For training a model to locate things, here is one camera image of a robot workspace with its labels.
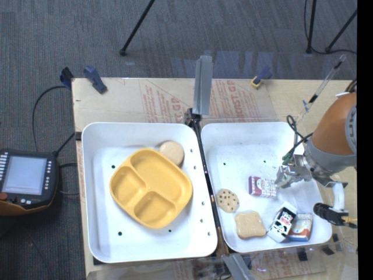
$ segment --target syringe-like tool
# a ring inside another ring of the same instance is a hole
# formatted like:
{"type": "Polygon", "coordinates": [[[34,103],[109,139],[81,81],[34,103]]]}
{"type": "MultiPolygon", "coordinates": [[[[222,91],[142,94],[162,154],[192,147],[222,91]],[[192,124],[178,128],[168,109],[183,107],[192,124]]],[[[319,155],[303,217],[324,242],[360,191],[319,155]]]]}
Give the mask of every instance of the syringe-like tool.
{"type": "Polygon", "coordinates": [[[346,56],[344,54],[341,55],[341,57],[339,57],[339,59],[338,59],[338,63],[331,69],[331,71],[328,73],[328,75],[326,76],[326,78],[324,79],[324,81],[322,81],[321,85],[316,90],[316,92],[314,93],[314,95],[310,98],[310,100],[308,101],[308,103],[306,103],[306,101],[303,100],[304,108],[299,113],[297,119],[295,120],[296,122],[298,120],[302,120],[303,119],[303,117],[305,116],[305,114],[309,111],[309,108],[311,108],[311,106],[313,105],[313,103],[315,102],[315,100],[319,97],[321,91],[323,91],[323,89],[325,88],[325,86],[334,77],[334,75],[336,74],[336,72],[339,71],[340,65],[343,63],[343,61],[345,59],[346,59],[346,56]]]}

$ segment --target blue clamp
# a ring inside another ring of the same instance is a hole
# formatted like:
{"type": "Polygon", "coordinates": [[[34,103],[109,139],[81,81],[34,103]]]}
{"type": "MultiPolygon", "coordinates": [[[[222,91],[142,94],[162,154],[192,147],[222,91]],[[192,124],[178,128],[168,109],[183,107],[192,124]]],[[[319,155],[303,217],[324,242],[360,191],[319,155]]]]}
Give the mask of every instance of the blue clamp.
{"type": "Polygon", "coordinates": [[[99,92],[99,93],[103,93],[107,90],[107,87],[105,86],[105,84],[103,83],[103,81],[101,80],[101,77],[100,75],[98,74],[96,68],[92,65],[87,65],[85,68],[84,68],[84,71],[83,71],[84,75],[86,76],[87,79],[90,79],[91,81],[93,81],[93,87],[99,92]]]}
{"type": "Polygon", "coordinates": [[[269,71],[269,66],[264,67],[264,70],[260,72],[260,74],[251,80],[251,86],[255,89],[258,89],[258,87],[262,83],[262,79],[269,79],[272,76],[271,72],[269,71]]]}
{"type": "Polygon", "coordinates": [[[59,79],[61,80],[62,84],[64,84],[65,87],[67,87],[70,90],[71,90],[71,80],[73,78],[74,76],[72,75],[68,67],[65,67],[59,76],[59,79]]]}

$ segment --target small box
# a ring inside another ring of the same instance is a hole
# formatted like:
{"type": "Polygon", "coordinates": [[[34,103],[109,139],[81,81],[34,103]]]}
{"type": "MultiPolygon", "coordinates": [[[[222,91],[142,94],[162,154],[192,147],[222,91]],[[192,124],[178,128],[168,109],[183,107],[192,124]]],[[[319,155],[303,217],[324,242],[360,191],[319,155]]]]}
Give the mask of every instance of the small box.
{"type": "Polygon", "coordinates": [[[307,242],[311,235],[313,220],[314,216],[311,213],[298,213],[287,235],[289,240],[307,242]]]}
{"type": "Polygon", "coordinates": [[[258,176],[249,176],[249,194],[277,198],[275,181],[258,176]]]}
{"type": "Polygon", "coordinates": [[[282,207],[278,210],[274,221],[272,222],[267,235],[278,243],[286,240],[291,224],[297,216],[297,209],[288,202],[284,202],[282,207]]]}

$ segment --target white tray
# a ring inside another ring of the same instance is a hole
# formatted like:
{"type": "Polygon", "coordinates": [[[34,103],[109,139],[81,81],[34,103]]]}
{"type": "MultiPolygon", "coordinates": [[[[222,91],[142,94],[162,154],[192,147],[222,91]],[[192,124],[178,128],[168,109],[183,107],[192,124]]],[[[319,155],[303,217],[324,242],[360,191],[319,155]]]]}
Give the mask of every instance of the white tray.
{"type": "Polygon", "coordinates": [[[208,256],[216,227],[198,140],[184,124],[95,122],[82,132],[89,248],[104,263],[208,256]],[[181,169],[193,185],[191,200],[166,227],[149,229],[132,219],[110,195],[109,182],[140,148],[158,150],[167,140],[182,145],[181,169]]]}
{"type": "MultiPolygon", "coordinates": [[[[249,194],[248,177],[276,179],[282,157],[293,147],[294,131],[285,122],[211,123],[202,128],[201,140],[214,194],[222,188],[236,193],[240,205],[235,213],[218,214],[227,245],[240,253],[321,244],[332,235],[331,224],[313,214],[308,241],[278,243],[269,236],[240,239],[234,216],[238,212],[257,211],[269,229],[284,201],[297,208],[298,213],[314,213],[313,207],[322,202],[317,183],[300,181],[290,188],[277,189],[277,199],[249,194]]],[[[297,154],[302,154],[300,145],[297,154]]]]}

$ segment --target cookie with holes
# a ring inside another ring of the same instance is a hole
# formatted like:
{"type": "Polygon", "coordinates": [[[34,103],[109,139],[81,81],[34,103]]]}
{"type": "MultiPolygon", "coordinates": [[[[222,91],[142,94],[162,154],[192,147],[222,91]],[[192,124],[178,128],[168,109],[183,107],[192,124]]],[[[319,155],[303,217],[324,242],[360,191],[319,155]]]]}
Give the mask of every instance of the cookie with holes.
{"type": "Polygon", "coordinates": [[[237,195],[228,189],[219,190],[216,193],[215,200],[224,212],[235,212],[240,204],[237,195]]]}

